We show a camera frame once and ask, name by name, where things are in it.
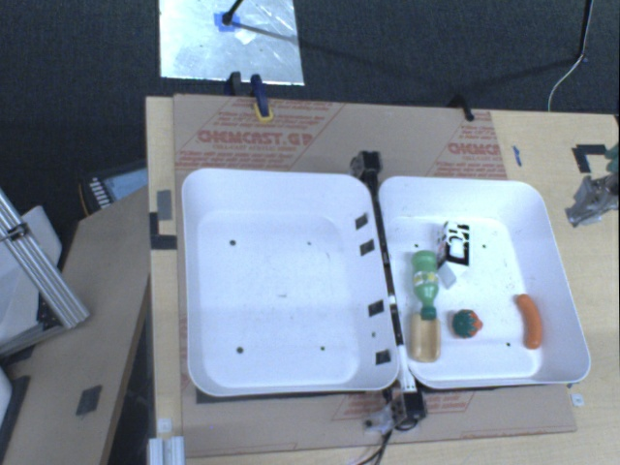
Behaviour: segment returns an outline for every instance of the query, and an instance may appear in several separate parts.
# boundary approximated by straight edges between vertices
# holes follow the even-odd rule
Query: black clamp
[[[448,107],[457,107],[463,109],[463,112],[465,113],[465,118],[469,122],[472,122],[476,119],[476,117],[472,114],[472,110],[469,108],[469,104],[467,103],[467,100],[465,100],[465,97],[463,95],[454,95],[454,97],[449,101]]]

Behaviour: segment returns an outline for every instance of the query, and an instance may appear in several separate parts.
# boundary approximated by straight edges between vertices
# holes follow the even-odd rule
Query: orange sausage toy
[[[525,346],[530,350],[536,350],[543,341],[543,323],[541,322],[541,314],[534,300],[528,294],[520,294],[516,297],[525,328],[527,330],[525,336]]]

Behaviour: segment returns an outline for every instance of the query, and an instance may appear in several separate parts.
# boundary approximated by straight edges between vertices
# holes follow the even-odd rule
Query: wooden table
[[[620,372],[618,346],[618,213],[602,222],[574,229],[565,215],[584,174],[574,160],[577,144],[618,141],[618,125],[610,115],[492,111],[509,179],[534,186],[547,206],[574,302],[588,342],[592,368],[571,392],[583,397],[574,409],[576,433],[392,445],[382,463],[522,464],[616,463],[620,456]],[[157,192],[174,188],[171,164],[174,148],[172,100],[147,102],[150,211],[157,210]],[[522,165],[515,161],[513,147]],[[603,157],[591,157],[593,177],[605,175]],[[173,218],[160,222],[159,233],[175,234]],[[170,250],[152,253],[152,301],[155,353],[155,411],[158,436],[182,434],[178,367],[176,260]],[[164,270],[165,275],[157,271]],[[191,465],[225,464],[345,464],[357,463],[368,448],[301,450],[210,458],[192,458]]]
[[[91,315],[6,368],[29,383],[3,464],[108,463],[148,304],[146,206],[142,189],[79,223],[63,276]]]

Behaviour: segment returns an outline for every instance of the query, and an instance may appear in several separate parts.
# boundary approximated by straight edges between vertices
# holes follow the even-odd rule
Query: metal clamp
[[[618,209],[618,172],[600,179],[583,178],[574,195],[574,205],[566,209],[573,227],[599,222],[604,213]]]
[[[15,227],[7,230],[5,235],[0,237],[0,243],[2,241],[6,241],[7,239],[15,241],[16,239],[26,236],[28,233],[30,233],[30,228],[28,225],[25,222],[20,222]]]

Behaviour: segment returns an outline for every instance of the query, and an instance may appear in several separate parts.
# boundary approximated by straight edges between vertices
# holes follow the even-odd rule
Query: plastic bottle
[[[423,321],[434,321],[437,310],[433,306],[439,292],[437,257],[433,252],[421,251],[414,254],[414,293],[422,302],[420,315]]]

